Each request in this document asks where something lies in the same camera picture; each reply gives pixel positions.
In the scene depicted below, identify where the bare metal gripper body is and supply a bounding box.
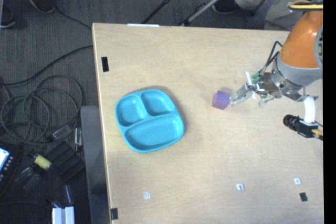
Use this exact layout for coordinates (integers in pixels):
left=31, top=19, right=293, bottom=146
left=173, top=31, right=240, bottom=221
left=256, top=65, right=305, bottom=100

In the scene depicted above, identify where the purple cube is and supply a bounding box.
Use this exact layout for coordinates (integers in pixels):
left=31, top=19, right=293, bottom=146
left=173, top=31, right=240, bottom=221
left=211, top=90, right=232, bottom=111

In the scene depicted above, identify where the blue divided plate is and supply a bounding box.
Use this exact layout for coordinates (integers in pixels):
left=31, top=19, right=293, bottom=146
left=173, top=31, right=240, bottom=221
left=114, top=88, right=185, bottom=154

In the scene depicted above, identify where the black case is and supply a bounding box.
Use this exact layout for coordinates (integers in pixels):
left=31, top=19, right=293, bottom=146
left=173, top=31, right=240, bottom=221
left=46, top=141, right=86, bottom=182

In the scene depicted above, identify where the white box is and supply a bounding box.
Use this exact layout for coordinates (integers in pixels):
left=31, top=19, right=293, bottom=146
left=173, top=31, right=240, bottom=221
left=51, top=206, right=76, bottom=224

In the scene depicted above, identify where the black cylinder on white bracket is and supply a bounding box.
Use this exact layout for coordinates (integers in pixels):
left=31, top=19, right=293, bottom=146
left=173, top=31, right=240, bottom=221
left=282, top=94, right=320, bottom=138

